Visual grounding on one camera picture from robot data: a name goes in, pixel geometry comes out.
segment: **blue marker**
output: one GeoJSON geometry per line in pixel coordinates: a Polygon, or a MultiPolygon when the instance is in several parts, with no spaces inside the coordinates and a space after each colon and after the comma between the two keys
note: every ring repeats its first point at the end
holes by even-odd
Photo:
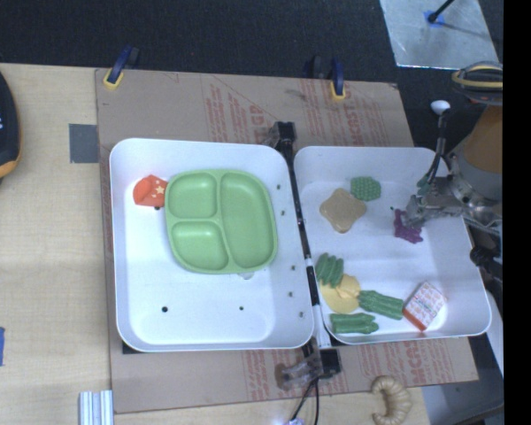
{"type": "Polygon", "coordinates": [[[4,366],[4,332],[6,329],[4,329],[2,326],[0,326],[0,367],[4,366]]]}

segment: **wire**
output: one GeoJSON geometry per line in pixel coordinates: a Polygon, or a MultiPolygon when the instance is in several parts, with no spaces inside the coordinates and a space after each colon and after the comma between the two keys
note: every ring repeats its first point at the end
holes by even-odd
{"type": "Polygon", "coordinates": [[[315,422],[314,425],[317,425],[319,423],[319,410],[320,410],[320,402],[319,402],[319,377],[315,377],[314,379],[309,382],[309,385],[307,386],[306,391],[304,392],[303,396],[301,397],[301,401],[299,402],[299,406],[291,416],[291,419],[289,421],[294,421],[297,418],[297,415],[299,414],[299,411],[301,411],[301,408],[303,407],[304,402],[306,401],[307,397],[309,396],[309,393],[311,392],[311,389],[314,387],[315,389],[315,422]]]}

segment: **toy bread slice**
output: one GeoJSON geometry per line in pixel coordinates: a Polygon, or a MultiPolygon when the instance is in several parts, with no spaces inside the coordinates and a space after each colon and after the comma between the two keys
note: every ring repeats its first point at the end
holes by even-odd
{"type": "Polygon", "coordinates": [[[320,205],[320,213],[339,233],[346,233],[366,213],[366,204],[339,188],[320,205]]]}

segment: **small box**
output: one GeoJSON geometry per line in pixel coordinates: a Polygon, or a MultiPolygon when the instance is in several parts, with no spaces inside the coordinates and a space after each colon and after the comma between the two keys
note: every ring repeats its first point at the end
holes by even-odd
{"type": "Polygon", "coordinates": [[[420,330],[426,330],[446,303],[441,291],[424,281],[404,307],[404,317],[420,330]]]}

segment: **metal sheet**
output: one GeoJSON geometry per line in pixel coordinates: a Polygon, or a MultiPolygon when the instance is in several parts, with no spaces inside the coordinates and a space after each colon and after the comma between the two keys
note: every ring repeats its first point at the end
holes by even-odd
{"type": "Polygon", "coordinates": [[[478,0],[380,0],[398,66],[457,70],[497,54],[478,0]]]}

